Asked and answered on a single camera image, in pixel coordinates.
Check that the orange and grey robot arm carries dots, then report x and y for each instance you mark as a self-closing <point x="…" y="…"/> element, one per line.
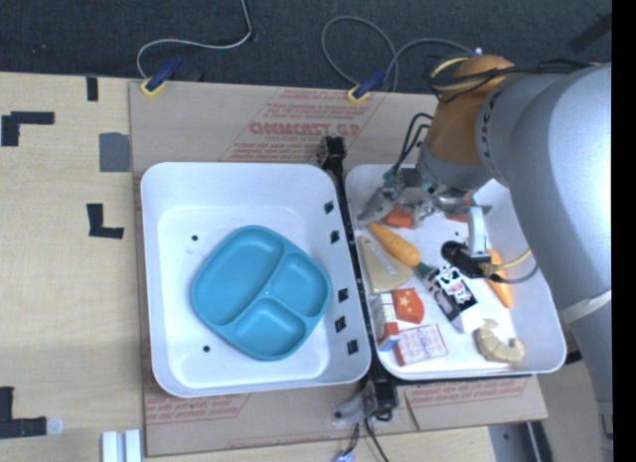
<point x="546" y="162"/>

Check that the beige cheese wedge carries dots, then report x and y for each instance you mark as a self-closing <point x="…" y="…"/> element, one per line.
<point x="382" y="268"/>

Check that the cow print milk carton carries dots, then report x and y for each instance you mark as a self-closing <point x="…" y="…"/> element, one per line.
<point x="454" y="296"/>

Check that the small orange block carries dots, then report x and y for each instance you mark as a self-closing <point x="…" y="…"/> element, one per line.
<point x="396" y="217"/>

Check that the brown cardboard board red print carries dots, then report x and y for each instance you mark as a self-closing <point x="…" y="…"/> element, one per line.
<point x="208" y="122"/>

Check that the white and red carton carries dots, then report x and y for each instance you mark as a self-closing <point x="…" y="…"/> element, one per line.
<point x="385" y="318"/>

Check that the beige croissant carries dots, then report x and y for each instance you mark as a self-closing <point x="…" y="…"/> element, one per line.
<point x="497" y="343"/>

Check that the white plastic tray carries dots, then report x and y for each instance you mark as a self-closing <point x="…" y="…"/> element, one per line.
<point x="531" y="341"/>
<point x="174" y="351"/>

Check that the red packet with yellow star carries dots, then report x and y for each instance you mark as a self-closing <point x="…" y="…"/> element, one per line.
<point x="408" y="305"/>

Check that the orange carrot with green stem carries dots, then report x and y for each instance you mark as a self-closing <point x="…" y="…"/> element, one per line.
<point x="395" y="245"/>

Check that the red and white flat packet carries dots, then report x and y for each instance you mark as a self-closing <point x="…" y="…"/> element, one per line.
<point x="421" y="345"/>

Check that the blue divided plate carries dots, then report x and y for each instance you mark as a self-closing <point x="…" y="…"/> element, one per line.
<point x="258" y="291"/>

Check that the black cylinder on white bracket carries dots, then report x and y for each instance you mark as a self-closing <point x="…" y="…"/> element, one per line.
<point x="464" y="257"/>

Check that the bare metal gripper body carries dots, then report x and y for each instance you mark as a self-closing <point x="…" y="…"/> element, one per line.
<point x="422" y="193"/>

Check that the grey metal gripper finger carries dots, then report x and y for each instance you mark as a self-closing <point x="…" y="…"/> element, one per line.
<point x="376" y="205"/>
<point x="425" y="214"/>

